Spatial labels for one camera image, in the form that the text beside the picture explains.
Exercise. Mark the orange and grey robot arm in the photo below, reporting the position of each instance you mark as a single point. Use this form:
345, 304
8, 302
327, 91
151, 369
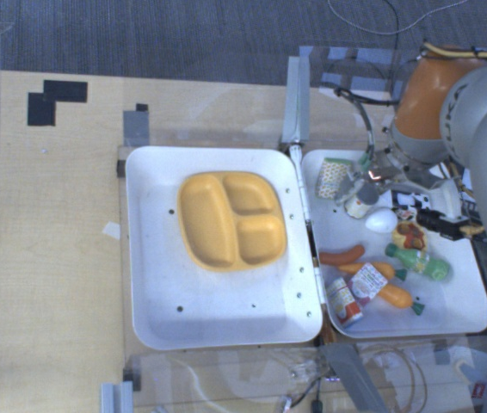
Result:
476, 136

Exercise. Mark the red-orange sausage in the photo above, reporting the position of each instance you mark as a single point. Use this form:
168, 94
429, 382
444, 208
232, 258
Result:
341, 255

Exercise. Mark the orange divided plate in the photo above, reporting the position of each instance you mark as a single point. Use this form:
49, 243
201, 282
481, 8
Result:
209, 222

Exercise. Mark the black cylinder on white bracket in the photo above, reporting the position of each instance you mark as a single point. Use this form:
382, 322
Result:
437, 223

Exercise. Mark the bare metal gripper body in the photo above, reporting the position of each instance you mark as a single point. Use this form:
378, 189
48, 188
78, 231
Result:
384, 168

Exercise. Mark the green plastic bottle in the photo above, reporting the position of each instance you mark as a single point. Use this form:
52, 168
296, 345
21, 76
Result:
420, 263

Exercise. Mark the black and white cow-print carton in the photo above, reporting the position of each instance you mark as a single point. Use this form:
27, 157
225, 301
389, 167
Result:
411, 200

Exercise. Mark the white plastic tray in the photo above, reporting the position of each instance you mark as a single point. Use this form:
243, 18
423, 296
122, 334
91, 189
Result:
450, 312
162, 273

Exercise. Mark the white and red can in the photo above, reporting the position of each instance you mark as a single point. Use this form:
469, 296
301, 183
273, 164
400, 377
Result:
344, 303

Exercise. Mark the yellow and red round packet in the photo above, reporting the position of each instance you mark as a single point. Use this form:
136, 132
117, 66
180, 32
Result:
409, 235

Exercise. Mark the white egg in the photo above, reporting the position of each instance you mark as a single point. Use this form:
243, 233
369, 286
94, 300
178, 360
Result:
381, 221

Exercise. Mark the small white and yellow cup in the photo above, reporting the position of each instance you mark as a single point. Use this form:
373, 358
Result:
356, 209

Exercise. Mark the white and pink packet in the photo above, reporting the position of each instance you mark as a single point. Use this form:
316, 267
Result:
366, 283

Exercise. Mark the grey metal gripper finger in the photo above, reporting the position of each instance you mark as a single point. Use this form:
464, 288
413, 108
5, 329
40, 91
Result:
346, 187
368, 193

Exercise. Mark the white patterned carton green top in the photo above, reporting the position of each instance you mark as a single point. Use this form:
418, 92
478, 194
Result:
331, 180

